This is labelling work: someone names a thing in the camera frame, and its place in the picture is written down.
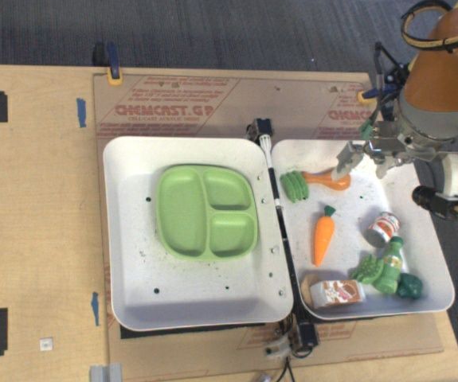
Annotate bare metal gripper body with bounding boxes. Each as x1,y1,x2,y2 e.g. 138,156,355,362
366,119,458,167

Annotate orange carrot with ribbed leaves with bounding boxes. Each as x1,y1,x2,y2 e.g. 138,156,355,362
279,168,352,204

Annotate white plastic tray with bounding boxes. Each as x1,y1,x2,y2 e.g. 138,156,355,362
270,138,456,321
102,135,295,332

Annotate small red and white can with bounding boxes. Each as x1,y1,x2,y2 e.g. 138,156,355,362
365,211,401,248

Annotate orange carrot with small top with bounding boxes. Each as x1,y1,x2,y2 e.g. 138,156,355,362
313,205,338,267

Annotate thin black and white rod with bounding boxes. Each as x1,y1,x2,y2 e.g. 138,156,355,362
258,133,306,322

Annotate green plastic bottle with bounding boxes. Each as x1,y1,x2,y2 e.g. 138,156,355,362
373,236,406,295

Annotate light green grapes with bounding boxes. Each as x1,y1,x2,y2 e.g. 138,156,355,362
350,253,386,286

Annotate dark green broccoli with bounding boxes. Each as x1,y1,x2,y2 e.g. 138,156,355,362
396,272,425,299

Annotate tan bread slice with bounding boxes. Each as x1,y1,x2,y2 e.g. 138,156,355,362
300,273,322,308

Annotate green divided plate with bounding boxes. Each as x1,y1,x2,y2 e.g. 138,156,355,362
155,164,260,262

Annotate brown cardboard board red print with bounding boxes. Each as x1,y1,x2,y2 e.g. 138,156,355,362
92,68,445,382

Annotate black cylinder on white bracket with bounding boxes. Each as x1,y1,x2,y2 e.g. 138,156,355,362
411,153,458,220

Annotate black block with thin wires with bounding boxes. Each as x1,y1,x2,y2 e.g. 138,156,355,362
246,118,274,141
292,322,319,352

